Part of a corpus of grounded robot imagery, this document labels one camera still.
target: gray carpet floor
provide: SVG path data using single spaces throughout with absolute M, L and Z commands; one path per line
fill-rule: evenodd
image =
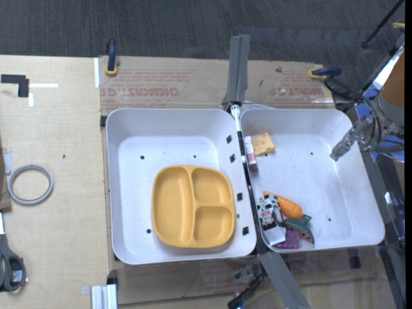
M 228 59 L 230 37 L 251 34 L 249 59 L 343 69 L 360 89 L 401 36 L 391 23 L 361 43 L 398 0 L 0 0 L 0 54 Z

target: cheese slice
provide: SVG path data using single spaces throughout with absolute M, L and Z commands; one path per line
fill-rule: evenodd
M 275 150 L 275 145 L 268 133 L 259 135 L 252 140 L 255 156 L 264 155 Z

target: gray metal bar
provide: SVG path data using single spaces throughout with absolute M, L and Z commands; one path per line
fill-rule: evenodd
M 310 309 L 301 289 L 290 273 L 285 261 L 277 252 L 267 252 L 258 256 L 269 279 L 275 286 L 283 304 L 288 309 Z
M 240 34 L 230 38 L 229 79 L 225 102 L 243 102 L 248 87 L 247 61 L 250 35 Z

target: yellow divided plate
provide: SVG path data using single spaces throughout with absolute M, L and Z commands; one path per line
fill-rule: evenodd
M 219 246 L 232 236 L 234 220 L 232 187 L 223 173 L 172 165 L 156 175 L 152 221 L 164 243 L 188 248 Z

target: blue clamp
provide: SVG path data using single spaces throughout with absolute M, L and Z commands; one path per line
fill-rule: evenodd
M 114 76 L 117 73 L 116 63 L 116 40 L 110 39 L 106 46 L 106 54 L 109 55 L 109 59 L 106 61 L 106 69 L 104 70 L 106 75 Z
M 311 79 L 323 79 L 324 76 L 327 77 L 334 77 L 336 75 L 340 75 L 342 73 L 342 69 L 336 66 L 327 66 L 325 68 L 320 69 L 310 69 L 308 71 L 308 75 Z

